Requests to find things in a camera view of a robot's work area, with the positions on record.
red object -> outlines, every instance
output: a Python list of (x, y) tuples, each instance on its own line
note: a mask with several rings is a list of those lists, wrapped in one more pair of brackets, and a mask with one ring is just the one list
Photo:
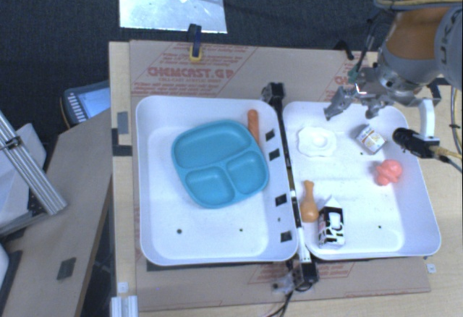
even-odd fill
[(377, 166), (376, 170), (379, 173), (376, 182), (380, 186), (386, 186), (390, 182), (397, 183), (399, 181), (402, 165), (396, 160), (387, 159), (380, 166)]

blue divided plate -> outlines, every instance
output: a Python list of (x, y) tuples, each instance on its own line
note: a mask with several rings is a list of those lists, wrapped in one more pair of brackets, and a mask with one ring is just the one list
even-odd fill
[(183, 132), (172, 145), (172, 160), (187, 192), (206, 208), (249, 198), (268, 182), (267, 163), (254, 137), (231, 120)]

can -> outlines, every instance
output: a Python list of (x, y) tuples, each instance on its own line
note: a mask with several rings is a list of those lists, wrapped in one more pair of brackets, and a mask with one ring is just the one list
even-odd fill
[(364, 127), (357, 136), (357, 140), (372, 154), (377, 153), (386, 143), (386, 140), (370, 125)]

robotic arm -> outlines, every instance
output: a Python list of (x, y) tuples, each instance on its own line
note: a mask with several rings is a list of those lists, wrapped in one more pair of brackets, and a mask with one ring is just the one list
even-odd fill
[(368, 119), (394, 102), (419, 106), (422, 100), (416, 93), (440, 74), (462, 89), (462, 0), (375, 0), (375, 6), (380, 10), (370, 23), (381, 12), (394, 16), (378, 63), (360, 69), (373, 42), (369, 33), (362, 58), (349, 73), (354, 86), (338, 89), (325, 109), (327, 120), (343, 112), (354, 98), (368, 107)]

dark floor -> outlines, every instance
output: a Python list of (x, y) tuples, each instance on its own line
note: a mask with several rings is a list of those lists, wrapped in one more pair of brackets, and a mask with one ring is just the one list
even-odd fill
[[(344, 39), (358, 50), (371, 7), (372, 0), (224, 0), (228, 34), (203, 40), (333, 48)], [(118, 9), (118, 0), (0, 0), (0, 110), (15, 128), (32, 122), (44, 143), (64, 131), (59, 98), (67, 88), (107, 79), (109, 41), (186, 38), (180, 32), (121, 29)], [(107, 289), (100, 283), (109, 282), (107, 239), (85, 316), (105, 315)]]

